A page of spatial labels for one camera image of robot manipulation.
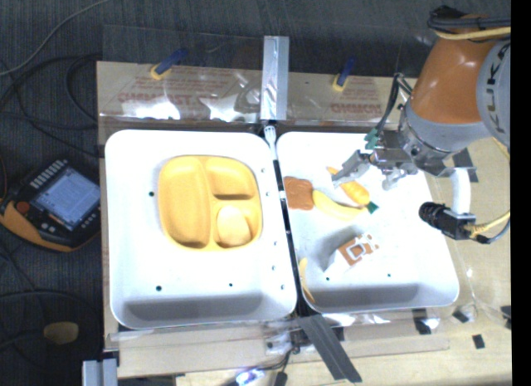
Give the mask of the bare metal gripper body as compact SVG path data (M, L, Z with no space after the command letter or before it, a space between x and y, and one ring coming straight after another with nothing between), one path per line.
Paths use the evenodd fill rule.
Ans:
M437 143L428 132L421 134L410 127L370 131L370 162L383 172L400 170L405 174L424 171L444 176L445 161L455 153L447 143Z

